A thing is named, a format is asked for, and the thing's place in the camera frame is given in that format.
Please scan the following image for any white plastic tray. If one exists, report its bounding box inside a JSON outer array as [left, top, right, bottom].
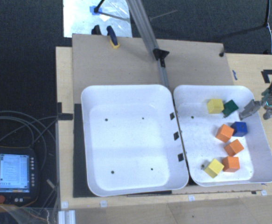
[[80, 84, 190, 197], [173, 84, 272, 188]]

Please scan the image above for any yellow cube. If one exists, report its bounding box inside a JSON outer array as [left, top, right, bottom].
[[207, 98, 225, 115], [203, 158, 225, 179]]

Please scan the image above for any green cube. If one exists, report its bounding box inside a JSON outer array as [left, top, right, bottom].
[[221, 99, 239, 119]]

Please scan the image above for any brown cardboard board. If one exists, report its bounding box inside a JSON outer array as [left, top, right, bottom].
[[71, 33, 263, 196]]

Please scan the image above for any blue cube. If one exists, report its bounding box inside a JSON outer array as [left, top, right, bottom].
[[230, 121, 248, 138]]

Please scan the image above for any orange cube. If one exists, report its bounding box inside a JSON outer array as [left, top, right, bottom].
[[215, 124, 235, 143], [223, 138, 245, 157], [221, 156, 241, 173]]

